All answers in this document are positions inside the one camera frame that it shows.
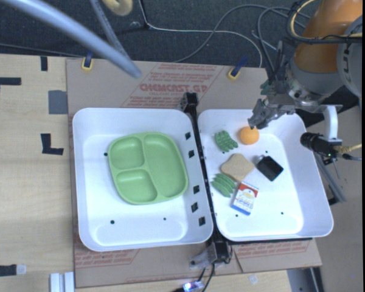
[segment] light wood surface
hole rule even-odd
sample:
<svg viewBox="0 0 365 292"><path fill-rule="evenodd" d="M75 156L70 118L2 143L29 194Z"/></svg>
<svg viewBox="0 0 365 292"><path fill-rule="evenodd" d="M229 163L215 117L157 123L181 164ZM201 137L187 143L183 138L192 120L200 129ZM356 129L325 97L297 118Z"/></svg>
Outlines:
<svg viewBox="0 0 365 292"><path fill-rule="evenodd" d="M65 58L1 55L0 77L21 77L21 86L0 91L0 265L25 264L24 275L0 277L0 291L49 291L51 273L73 271L68 117L49 114L48 92L66 91ZM41 133L62 156L42 154ZM215 276L207 291L290 292L286 271ZM181 280L76 289L172 291Z"/></svg>

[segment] bread slice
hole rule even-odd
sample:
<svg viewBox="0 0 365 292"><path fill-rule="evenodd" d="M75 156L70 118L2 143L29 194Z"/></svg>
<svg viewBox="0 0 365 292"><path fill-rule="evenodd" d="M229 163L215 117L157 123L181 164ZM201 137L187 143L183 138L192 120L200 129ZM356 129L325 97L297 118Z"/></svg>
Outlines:
<svg viewBox="0 0 365 292"><path fill-rule="evenodd" d="M237 182L242 182L245 176L253 171L253 169L254 164L248 161L240 153L234 153L230 159L220 167L222 173L230 176Z"/></svg>

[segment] cardboard box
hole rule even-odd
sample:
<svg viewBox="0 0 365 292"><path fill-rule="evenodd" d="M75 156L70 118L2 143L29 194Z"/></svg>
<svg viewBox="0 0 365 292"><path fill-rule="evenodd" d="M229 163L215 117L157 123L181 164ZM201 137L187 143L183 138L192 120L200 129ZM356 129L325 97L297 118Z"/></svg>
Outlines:
<svg viewBox="0 0 365 292"><path fill-rule="evenodd" d="M260 85L267 78L265 70L243 68L238 79L232 81L226 76L231 66L139 61L142 77L133 79L105 60L95 60L89 72L81 69L81 62L66 60L76 287L197 278L202 270L190 268L189 258L203 252L205 243L112 252L94 252L81 243L72 118L87 107L178 109L185 92L197 93L198 113L207 109L252 109L259 98ZM231 263L218 267L215 275L321 265L313 239L234 245L233 252Z"/></svg>

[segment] green plate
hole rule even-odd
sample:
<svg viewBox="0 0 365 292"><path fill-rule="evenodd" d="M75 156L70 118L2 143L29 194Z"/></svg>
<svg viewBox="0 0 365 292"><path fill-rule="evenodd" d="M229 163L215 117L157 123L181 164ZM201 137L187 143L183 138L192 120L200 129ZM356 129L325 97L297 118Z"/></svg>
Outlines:
<svg viewBox="0 0 365 292"><path fill-rule="evenodd" d="M119 195L131 204L152 204L182 195L187 170L173 139L162 133L120 137L109 145L109 168Z"/></svg>

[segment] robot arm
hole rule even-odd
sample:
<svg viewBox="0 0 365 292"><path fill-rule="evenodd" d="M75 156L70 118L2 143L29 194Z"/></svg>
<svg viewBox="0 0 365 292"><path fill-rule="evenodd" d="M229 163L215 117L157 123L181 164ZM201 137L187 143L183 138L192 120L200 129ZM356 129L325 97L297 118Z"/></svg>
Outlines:
<svg viewBox="0 0 365 292"><path fill-rule="evenodd" d="M336 138L336 114L341 105L323 105L322 102L342 85L361 97L363 0L323 0L303 36L298 36L293 22L297 13L312 1L315 0L303 0L293 7L288 33L300 45L286 66L285 79L270 77L261 85L261 95L266 97L258 99L248 122L251 128L262 129L284 114L293 114L296 109L323 113L324 135L303 135L301 142L320 155L333 156L333 147L341 145ZM318 143L322 146L312 147Z"/></svg>

